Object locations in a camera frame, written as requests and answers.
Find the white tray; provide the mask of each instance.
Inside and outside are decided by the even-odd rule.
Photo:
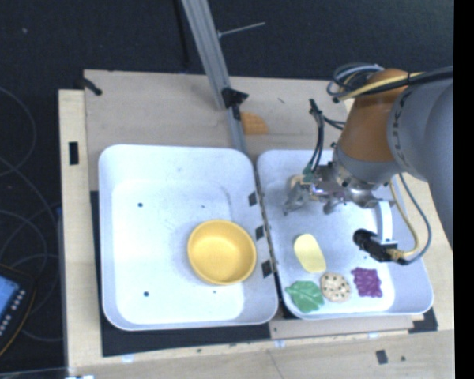
[[[103,310],[123,330],[258,325],[277,311],[266,236],[255,239],[250,278],[211,285],[193,272],[190,232],[232,220],[251,237],[263,226],[254,169],[228,148],[115,145],[99,161]],[[250,196],[257,203],[250,202]]]
[[[272,150],[258,158],[258,177],[285,305],[294,315],[305,320],[424,313],[432,305],[433,292],[423,261],[408,266],[380,263],[360,251],[352,240],[353,233],[359,228],[377,232],[374,210],[363,210],[348,203],[338,205],[333,213],[325,215],[322,203],[309,201],[302,208],[286,216],[283,214],[281,207],[288,194],[287,180],[300,174],[311,156],[312,151]],[[327,164],[331,159],[332,151],[323,151],[322,163]],[[392,198],[386,188],[377,190],[375,196]],[[398,240],[399,248],[411,249],[414,241],[397,207],[392,207],[392,217],[393,238]],[[295,238],[304,233],[310,233],[318,240],[325,256],[326,271],[342,274],[351,284],[352,295],[347,302],[325,300],[320,309],[304,313],[285,292],[286,287],[298,280],[319,284],[322,276],[322,273],[306,272],[295,256]],[[377,270],[382,281],[382,297],[358,296],[351,274],[356,267]]]

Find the table surface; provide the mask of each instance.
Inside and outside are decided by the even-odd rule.
[[[100,314],[88,192],[98,188],[96,160],[116,142],[230,147],[226,116],[215,109],[205,76],[85,71],[103,90],[62,90],[58,94],[64,226],[66,349],[71,374],[102,377],[454,377],[453,251],[425,182],[407,177],[434,232],[424,256],[432,287],[438,331],[408,334],[423,316],[356,318],[323,324],[270,322],[271,340],[186,347],[102,357]],[[269,132],[248,135],[250,158],[271,148],[311,149],[314,121],[308,99],[329,118],[344,119],[347,107],[333,104],[324,81],[232,77],[232,87],[250,94],[242,105],[261,117]],[[338,132],[327,128],[325,141]],[[70,164],[70,142],[79,159]],[[406,207],[413,209],[405,197]],[[410,218],[426,236],[417,212]]]

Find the black floor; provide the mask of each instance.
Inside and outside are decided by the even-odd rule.
[[[454,0],[209,4],[222,32],[265,22],[221,40],[233,76],[327,79],[356,61],[414,72],[453,64]],[[186,51],[175,0],[0,0],[0,260],[39,277],[35,313],[0,372],[64,366],[57,91],[74,88],[84,69],[202,73],[189,32],[185,42]]]

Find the black clamp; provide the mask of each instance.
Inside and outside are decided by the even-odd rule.
[[[239,105],[242,104],[249,94],[245,92],[238,92],[232,88],[226,87],[221,91],[223,96],[224,106],[228,109],[231,107],[234,119],[240,121],[240,110]]]

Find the yellow bowl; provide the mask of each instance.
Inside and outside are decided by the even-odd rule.
[[[188,239],[191,268],[204,281],[229,285],[244,281],[256,265],[253,239],[230,220],[199,224]]]

